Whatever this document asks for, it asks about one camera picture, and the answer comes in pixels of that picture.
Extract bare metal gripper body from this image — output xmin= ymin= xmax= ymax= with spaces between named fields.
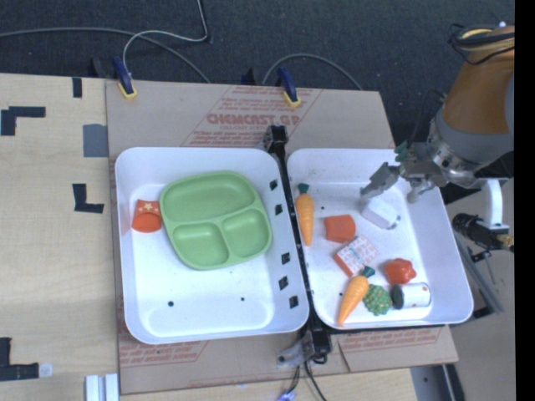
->
xmin=398 ymin=141 xmax=478 ymax=188

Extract white plastic bottle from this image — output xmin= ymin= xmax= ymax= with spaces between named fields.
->
xmin=360 ymin=197 xmax=401 ymax=231

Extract white plastic tray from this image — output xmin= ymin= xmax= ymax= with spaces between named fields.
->
xmin=115 ymin=146 xmax=311 ymax=345
xmin=286 ymin=147 xmax=475 ymax=331

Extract orange rounded block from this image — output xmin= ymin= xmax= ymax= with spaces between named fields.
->
xmin=324 ymin=214 xmax=357 ymax=244

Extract orange and white carton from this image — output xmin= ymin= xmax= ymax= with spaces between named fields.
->
xmin=333 ymin=235 xmax=380 ymax=278

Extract orange carrot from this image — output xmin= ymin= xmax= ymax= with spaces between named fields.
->
xmin=336 ymin=266 xmax=376 ymax=327
xmin=294 ymin=182 xmax=316 ymax=247

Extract orange toy pepper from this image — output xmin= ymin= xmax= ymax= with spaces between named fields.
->
xmin=384 ymin=258 xmax=417 ymax=286

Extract thin black rod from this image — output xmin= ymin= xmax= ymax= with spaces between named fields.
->
xmin=273 ymin=146 xmax=324 ymax=338

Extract white can with dark lid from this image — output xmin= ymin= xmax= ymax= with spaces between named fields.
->
xmin=390 ymin=282 xmax=432 ymax=311

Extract green grapes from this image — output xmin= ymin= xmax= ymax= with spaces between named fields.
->
xmin=362 ymin=284 xmax=394 ymax=317

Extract green divided plate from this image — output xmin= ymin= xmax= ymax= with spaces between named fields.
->
xmin=159 ymin=170 xmax=273 ymax=272

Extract brown cardboard board red print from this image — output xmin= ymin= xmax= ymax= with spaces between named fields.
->
xmin=104 ymin=79 xmax=460 ymax=395

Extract orange can with stars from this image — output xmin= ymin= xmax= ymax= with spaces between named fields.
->
xmin=130 ymin=198 xmax=163 ymax=235

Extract black cylinder on white bracket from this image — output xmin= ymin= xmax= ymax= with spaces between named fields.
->
xmin=451 ymin=177 xmax=513 ymax=252

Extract black block with wires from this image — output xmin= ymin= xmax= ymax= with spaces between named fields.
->
xmin=255 ymin=124 xmax=291 ymax=155
xmin=299 ymin=327 xmax=334 ymax=362

